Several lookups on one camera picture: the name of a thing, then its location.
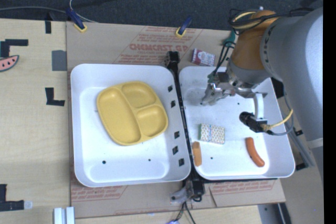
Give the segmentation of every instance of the yellow cable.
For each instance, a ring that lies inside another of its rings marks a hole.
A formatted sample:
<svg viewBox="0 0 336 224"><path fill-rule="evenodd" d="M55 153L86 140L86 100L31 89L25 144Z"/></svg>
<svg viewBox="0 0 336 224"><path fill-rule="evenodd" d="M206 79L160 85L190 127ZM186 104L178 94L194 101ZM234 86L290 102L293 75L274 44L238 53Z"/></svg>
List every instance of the yellow cable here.
<svg viewBox="0 0 336 224"><path fill-rule="evenodd" d="M279 125L282 125L283 123L285 123L286 121L289 120L289 118L292 116L293 114L293 109L291 109L289 111L289 114L287 115L287 117L285 117L282 121L275 123L275 124L261 124L261 127L264 129L264 131L268 131L273 129L274 127L277 127Z"/></svg>

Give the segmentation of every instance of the cardboard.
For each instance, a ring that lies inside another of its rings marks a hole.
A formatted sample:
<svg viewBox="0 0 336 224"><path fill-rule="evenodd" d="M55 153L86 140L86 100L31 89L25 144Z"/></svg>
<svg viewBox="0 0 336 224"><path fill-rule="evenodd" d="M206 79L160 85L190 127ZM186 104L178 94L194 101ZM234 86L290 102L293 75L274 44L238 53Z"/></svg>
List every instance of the cardboard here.
<svg viewBox="0 0 336 224"><path fill-rule="evenodd" d="M68 78L71 70L81 63L162 65L168 51L180 53L181 70L194 65L191 61L195 48L217 58L223 40L230 34L229 31L187 29L185 36L178 38L175 36L176 29L171 27L87 23L87 31L81 33L71 22L67 22L66 26ZM70 87L68 80L72 150ZM170 202L170 194L180 190L182 182L88 188L76 180L72 169L70 187L76 218L177 211L181 207ZM279 179L210 183L205 184L205 190L201 202L192 201L192 209L285 201Z"/></svg>

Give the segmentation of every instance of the yellow divided plate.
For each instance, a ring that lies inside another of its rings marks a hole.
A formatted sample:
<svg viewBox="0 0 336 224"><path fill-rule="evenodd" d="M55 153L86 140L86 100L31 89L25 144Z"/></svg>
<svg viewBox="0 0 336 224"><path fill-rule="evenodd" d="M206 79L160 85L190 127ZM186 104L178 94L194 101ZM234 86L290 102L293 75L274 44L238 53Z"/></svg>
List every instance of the yellow divided plate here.
<svg viewBox="0 0 336 224"><path fill-rule="evenodd" d="M100 119L118 144L134 145L162 134L167 113L154 90L141 81L108 87L97 97Z"/></svg>

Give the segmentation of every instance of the watermelon slice toy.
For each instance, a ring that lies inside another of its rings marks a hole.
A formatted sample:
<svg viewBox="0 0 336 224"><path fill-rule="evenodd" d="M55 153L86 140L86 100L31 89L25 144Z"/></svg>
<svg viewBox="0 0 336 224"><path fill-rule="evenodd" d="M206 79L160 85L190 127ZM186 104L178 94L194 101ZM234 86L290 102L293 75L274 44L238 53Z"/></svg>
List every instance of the watermelon slice toy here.
<svg viewBox="0 0 336 224"><path fill-rule="evenodd" d="M0 72L6 71L16 65L19 60L19 55L14 55L6 58L0 58Z"/></svg>

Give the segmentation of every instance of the toy sausage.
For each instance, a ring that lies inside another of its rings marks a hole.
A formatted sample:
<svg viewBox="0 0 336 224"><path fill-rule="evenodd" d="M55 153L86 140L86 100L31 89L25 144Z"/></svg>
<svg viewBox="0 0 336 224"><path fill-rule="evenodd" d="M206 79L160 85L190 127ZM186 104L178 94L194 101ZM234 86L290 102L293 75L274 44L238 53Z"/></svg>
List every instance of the toy sausage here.
<svg viewBox="0 0 336 224"><path fill-rule="evenodd" d="M252 161L258 166L263 167L265 165L264 160L259 156L255 146L254 146L254 140L252 137L248 137L245 139L246 147L248 154L250 155Z"/></svg>

